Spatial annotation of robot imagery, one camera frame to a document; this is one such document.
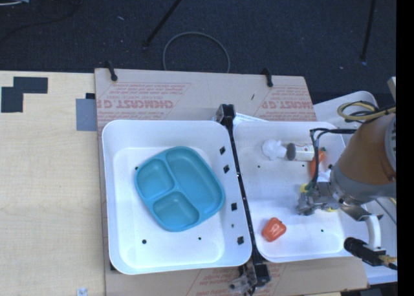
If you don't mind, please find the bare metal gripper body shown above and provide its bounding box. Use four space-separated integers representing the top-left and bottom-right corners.
314 181 351 212

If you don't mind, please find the yellow toy fruit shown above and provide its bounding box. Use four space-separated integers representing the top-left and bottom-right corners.
299 182 338 214

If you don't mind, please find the orange bell pepper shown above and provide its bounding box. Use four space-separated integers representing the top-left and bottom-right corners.
261 217 287 243

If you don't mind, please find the orange carrot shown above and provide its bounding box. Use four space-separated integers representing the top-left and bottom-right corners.
309 149 326 178

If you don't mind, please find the blue divided plate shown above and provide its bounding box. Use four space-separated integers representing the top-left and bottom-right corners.
134 145 226 233

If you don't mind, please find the grey and beige mushroom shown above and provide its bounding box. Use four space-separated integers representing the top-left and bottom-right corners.
285 142 316 162

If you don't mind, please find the white plastic tray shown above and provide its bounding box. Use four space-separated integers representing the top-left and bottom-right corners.
232 121 356 263
102 119 253 275

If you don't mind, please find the thin black and white rod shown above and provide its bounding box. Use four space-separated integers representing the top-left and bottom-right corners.
225 116 263 267

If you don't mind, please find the brown cardboard board red print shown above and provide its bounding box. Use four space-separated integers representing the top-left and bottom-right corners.
94 68 370 296

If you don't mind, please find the black cylinder on white bracket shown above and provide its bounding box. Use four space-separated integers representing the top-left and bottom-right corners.
342 204 389 267

